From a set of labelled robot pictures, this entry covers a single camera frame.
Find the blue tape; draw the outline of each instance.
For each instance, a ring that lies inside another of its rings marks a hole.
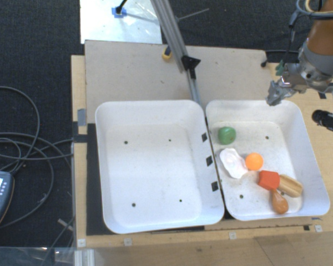
[[[127,16],[127,10],[125,8],[122,7],[122,10],[121,10],[121,14],[117,14],[116,13],[116,8],[111,8],[111,12],[112,12],[112,15],[115,17],[115,18],[123,18],[125,16]]]

